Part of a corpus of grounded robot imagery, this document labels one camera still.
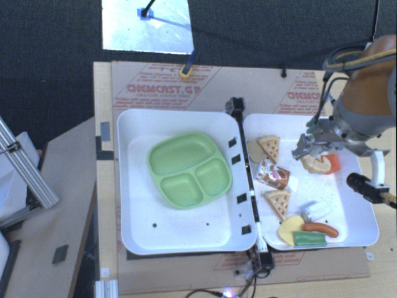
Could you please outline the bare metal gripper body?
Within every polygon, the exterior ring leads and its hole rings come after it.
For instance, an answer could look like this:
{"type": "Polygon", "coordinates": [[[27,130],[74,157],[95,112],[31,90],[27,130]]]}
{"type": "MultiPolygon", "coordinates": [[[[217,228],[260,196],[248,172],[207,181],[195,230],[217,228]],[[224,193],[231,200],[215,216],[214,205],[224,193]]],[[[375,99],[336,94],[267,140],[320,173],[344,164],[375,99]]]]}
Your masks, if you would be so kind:
{"type": "Polygon", "coordinates": [[[310,135],[310,142],[315,147],[321,147],[324,151],[345,148],[349,151],[372,151],[366,141],[370,137],[356,132],[344,120],[332,118],[320,118],[310,135]]]}

